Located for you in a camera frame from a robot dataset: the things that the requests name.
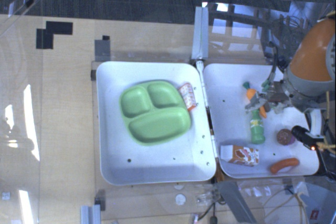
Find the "carrot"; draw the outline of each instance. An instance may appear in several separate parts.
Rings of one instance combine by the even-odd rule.
[[[247,95],[248,100],[251,100],[252,97],[256,94],[256,92],[257,91],[255,89],[252,89],[252,88],[247,89],[246,95]],[[266,110],[265,110],[264,106],[261,106],[259,108],[259,113],[264,118],[267,118],[267,114],[266,114]]]
[[[288,166],[297,166],[299,165],[299,160],[296,158],[283,159],[277,163],[274,163],[270,170],[272,174],[276,174],[279,170],[288,167]]]

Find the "hot dog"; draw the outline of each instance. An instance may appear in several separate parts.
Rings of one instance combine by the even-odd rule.
[[[288,166],[297,166],[299,165],[299,160],[296,158],[283,159],[277,163],[274,163],[270,170],[272,174],[276,174],[279,170],[288,167]]]

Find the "green bottle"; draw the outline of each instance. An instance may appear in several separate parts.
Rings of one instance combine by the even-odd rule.
[[[252,110],[252,119],[250,121],[251,140],[253,144],[262,144],[265,141],[263,121],[259,115],[259,110]]]

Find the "white tray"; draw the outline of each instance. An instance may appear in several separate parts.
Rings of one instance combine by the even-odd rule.
[[[127,132],[119,108],[123,90],[166,80],[176,88],[189,82],[199,106],[187,133],[169,142],[144,146]],[[97,70],[101,172],[114,185],[191,182],[210,179],[216,170],[199,74],[184,63],[105,62]]]
[[[260,86],[268,77],[271,66],[211,64],[204,70],[204,80],[209,100],[211,118],[218,152],[221,145],[236,144],[259,149],[260,163],[255,167],[247,167],[227,163],[220,160],[223,171],[233,178],[276,177],[312,175],[319,168],[319,160],[315,151],[311,151],[296,141],[289,146],[280,145],[276,133],[283,128],[291,129],[295,125],[308,128],[304,114],[295,108],[286,108],[281,114],[274,111],[267,113],[263,119],[265,138],[264,144],[255,145],[250,142],[250,114],[244,107],[248,104],[245,81],[251,88],[261,90]],[[282,79],[277,70],[275,80]],[[285,158],[296,157],[300,164],[286,168],[273,175],[269,168],[272,164]]]

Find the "toy sausage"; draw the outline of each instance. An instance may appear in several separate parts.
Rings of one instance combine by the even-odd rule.
[[[299,165],[299,160],[296,158],[283,159],[277,163],[274,163],[270,170],[272,174],[276,174],[279,170],[288,167],[288,166],[297,166]]]

